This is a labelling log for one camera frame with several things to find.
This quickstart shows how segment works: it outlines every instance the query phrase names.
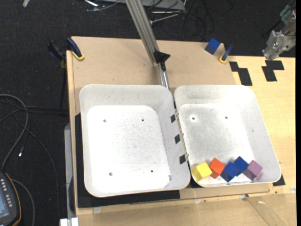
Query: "dark carpet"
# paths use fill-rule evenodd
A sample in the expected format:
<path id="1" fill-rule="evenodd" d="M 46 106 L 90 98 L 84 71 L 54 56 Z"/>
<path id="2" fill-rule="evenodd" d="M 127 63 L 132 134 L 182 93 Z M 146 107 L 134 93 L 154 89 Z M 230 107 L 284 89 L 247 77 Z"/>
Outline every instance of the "dark carpet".
<path id="1" fill-rule="evenodd" d="M 63 69 L 60 62 L 48 53 L 47 45 L 51 40 L 63 45 L 70 36 L 139 38 L 125 4 L 87 12 L 93 7 L 83 0 L 30 0 L 26 8 L 22 6 L 23 1 L 0 0 L 0 87 L 20 98 L 27 106 L 59 109 Z M 280 12 L 289 2 L 189 0 L 188 14 L 155 23 L 154 34 L 157 40 L 205 42 L 215 38 L 226 47 L 233 44 L 232 55 L 262 56 L 266 47 L 266 38 L 262 34 L 278 21 Z M 106 7 L 112 3 L 100 4 Z M 150 16 L 154 19 L 166 14 L 150 13 Z M 295 57 L 295 48 L 280 57 Z M 17 109 L 16 106 L 19 105 L 13 100 L 0 98 L 1 164 L 23 129 L 13 116 L 1 120 L 11 110 Z M 68 110 L 66 94 L 63 109 Z M 31 134 L 25 141 L 25 133 L 10 155 L 5 171 L 31 192 L 36 209 L 35 225 L 56 226 L 59 218 L 67 217 L 64 127 L 69 119 L 66 113 L 45 109 L 30 113 L 29 117 L 30 132 L 43 145 Z M 16 118 L 24 124 L 23 112 L 17 112 Z M 23 156 L 19 157 L 24 144 Z M 30 198 L 19 185 L 16 188 L 23 215 L 20 225 L 31 225 Z"/>

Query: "blue cube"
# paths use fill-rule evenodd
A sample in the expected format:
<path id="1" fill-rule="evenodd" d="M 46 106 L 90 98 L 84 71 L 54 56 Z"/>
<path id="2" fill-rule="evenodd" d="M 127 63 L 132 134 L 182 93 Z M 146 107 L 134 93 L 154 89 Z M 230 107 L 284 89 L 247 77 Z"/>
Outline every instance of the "blue cube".
<path id="1" fill-rule="evenodd" d="M 230 182 L 238 173 L 239 169 L 233 163 L 229 162 L 221 173 L 221 177 Z"/>
<path id="2" fill-rule="evenodd" d="M 245 171 L 249 166 L 249 164 L 240 156 L 234 161 L 234 165 L 239 169 L 237 176 Z"/>
<path id="3" fill-rule="evenodd" d="M 207 44 L 205 50 L 210 53 L 210 54 L 214 54 L 217 50 L 217 48 L 219 47 L 221 43 L 217 40 L 215 40 L 214 38 L 212 38 L 209 43 Z"/>

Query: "yellow cube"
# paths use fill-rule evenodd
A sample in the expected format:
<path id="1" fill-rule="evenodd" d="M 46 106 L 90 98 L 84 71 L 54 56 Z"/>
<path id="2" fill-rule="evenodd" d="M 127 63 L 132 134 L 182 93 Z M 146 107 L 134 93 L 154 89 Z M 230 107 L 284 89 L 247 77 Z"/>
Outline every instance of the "yellow cube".
<path id="1" fill-rule="evenodd" d="M 212 171 L 206 162 L 199 164 L 194 169 L 192 169 L 191 172 L 192 172 L 194 179 L 197 182 L 212 174 Z"/>

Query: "wooden table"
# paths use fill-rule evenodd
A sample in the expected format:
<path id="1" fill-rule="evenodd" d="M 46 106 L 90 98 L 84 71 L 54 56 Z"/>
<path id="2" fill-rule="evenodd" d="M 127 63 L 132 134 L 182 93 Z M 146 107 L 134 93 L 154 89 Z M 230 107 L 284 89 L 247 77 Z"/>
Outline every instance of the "wooden table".
<path id="1" fill-rule="evenodd" d="M 114 225 L 296 225 L 295 58 L 281 58 L 284 71 L 267 82 L 264 57 L 229 56 L 249 70 L 263 119 L 276 152 L 285 185 L 272 183 L 185 188 L 179 200 L 122 204 L 98 208 L 77 207 L 75 120 L 80 112 L 79 92 L 88 84 L 159 84 L 141 40 L 73 37 L 82 53 L 78 61 L 67 51 L 67 73 L 75 213 L 80 226 Z M 221 45 L 214 55 L 207 43 L 158 41 L 171 54 L 166 62 L 171 91 L 183 84 L 241 84 L 229 62 L 221 64 Z"/>

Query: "device screen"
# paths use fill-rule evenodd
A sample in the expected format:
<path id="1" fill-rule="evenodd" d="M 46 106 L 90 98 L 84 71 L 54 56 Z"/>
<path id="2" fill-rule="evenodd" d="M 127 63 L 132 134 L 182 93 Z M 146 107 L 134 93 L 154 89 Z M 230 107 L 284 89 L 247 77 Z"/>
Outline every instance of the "device screen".
<path id="1" fill-rule="evenodd" d="M 5 198 L 0 190 L 0 219 L 9 215 L 9 211 L 7 209 L 7 206 L 4 204 Z"/>

